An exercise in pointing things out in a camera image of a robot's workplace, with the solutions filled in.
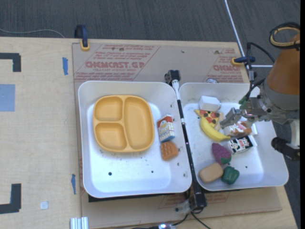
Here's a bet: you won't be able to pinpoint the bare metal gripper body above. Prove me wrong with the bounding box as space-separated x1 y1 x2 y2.
240 96 300 125

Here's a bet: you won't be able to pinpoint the brown and white carton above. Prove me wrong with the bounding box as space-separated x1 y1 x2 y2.
224 121 254 138

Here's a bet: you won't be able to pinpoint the toy pizza slice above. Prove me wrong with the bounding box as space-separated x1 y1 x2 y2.
193 109 221 129

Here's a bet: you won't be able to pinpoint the yellow banana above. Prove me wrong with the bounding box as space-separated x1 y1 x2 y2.
199 116 232 142

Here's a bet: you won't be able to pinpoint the black and white cow carton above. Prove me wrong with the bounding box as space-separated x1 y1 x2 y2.
227 135 254 155

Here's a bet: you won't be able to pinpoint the purple toy grapes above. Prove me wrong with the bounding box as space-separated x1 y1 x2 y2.
211 142 233 166

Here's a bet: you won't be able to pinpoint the thin black and white rod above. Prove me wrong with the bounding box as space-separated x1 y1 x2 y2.
172 79 203 196

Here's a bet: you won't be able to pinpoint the white plastic tray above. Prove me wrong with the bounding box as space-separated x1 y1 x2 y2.
77 80 193 199
178 82 290 192

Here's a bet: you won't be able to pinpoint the green toy pepper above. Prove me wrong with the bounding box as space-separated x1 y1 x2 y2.
221 166 241 185

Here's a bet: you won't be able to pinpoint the tan toy bread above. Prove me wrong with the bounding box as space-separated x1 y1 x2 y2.
198 162 224 184

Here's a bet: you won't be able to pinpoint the red white blue carton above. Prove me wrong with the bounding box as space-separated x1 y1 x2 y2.
156 114 176 144

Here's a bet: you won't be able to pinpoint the orange toy waffle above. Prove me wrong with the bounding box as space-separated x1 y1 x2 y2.
160 140 179 162

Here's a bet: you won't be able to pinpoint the yellow divided plate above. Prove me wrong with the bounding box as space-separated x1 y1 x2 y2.
92 94 156 153

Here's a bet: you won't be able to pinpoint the brown cardboard board red print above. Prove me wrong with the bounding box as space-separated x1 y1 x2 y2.
71 42 283 224

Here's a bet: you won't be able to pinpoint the black cylinder on white bracket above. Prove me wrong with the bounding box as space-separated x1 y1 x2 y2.
271 119 301 162

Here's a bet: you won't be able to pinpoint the black block with thin wires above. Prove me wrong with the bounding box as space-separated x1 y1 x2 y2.
164 69 181 84
190 191 208 211

